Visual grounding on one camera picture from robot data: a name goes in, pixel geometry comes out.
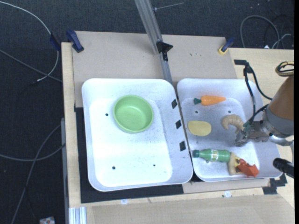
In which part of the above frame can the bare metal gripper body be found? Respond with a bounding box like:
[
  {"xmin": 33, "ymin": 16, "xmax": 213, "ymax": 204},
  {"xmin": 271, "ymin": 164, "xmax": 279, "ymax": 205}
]
[{"xmin": 242, "ymin": 121, "xmax": 294, "ymax": 147}]

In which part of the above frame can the beige croissant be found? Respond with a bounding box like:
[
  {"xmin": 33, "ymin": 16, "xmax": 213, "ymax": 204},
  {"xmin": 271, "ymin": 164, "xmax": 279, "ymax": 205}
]
[{"xmin": 221, "ymin": 114, "xmax": 245, "ymax": 135}]

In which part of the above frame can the white plastic tray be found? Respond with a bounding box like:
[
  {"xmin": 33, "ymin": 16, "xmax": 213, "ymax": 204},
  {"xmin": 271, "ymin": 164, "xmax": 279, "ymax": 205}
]
[
  {"xmin": 176, "ymin": 78, "xmax": 284, "ymax": 182},
  {"xmin": 81, "ymin": 78, "xmax": 194, "ymax": 192}
]

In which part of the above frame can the red and beige pizza slice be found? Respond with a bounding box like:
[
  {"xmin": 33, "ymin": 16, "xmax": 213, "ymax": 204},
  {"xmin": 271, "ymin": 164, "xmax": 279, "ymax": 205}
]
[{"xmin": 227, "ymin": 152, "xmax": 260, "ymax": 178}]

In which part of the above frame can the green bottle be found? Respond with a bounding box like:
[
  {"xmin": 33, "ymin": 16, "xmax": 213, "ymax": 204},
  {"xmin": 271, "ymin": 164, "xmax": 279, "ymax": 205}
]
[{"xmin": 192, "ymin": 148, "xmax": 232, "ymax": 164}]

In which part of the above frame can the yellow oval biscuit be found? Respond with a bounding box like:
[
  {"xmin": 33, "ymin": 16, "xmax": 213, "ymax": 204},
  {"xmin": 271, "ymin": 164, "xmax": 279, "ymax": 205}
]
[{"xmin": 187, "ymin": 120, "xmax": 213, "ymax": 137}]

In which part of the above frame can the orange carrot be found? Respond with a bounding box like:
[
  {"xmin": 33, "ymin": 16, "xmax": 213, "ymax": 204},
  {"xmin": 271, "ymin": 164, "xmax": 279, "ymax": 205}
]
[{"xmin": 193, "ymin": 95, "xmax": 227, "ymax": 106}]

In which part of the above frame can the green bowl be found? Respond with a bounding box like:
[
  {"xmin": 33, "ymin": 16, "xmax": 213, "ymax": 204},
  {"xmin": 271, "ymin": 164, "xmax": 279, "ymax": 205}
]
[{"xmin": 113, "ymin": 94, "xmax": 155, "ymax": 134}]

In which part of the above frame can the brown cardboard board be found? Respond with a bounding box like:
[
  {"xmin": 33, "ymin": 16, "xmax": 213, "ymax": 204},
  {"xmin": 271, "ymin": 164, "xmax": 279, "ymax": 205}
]
[{"xmin": 71, "ymin": 30, "xmax": 271, "ymax": 194}]

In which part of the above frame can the black cylinder on white bracket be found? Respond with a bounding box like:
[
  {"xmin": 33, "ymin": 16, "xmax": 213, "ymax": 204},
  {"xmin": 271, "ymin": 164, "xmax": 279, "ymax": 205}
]
[{"xmin": 272, "ymin": 140, "xmax": 294, "ymax": 179}]

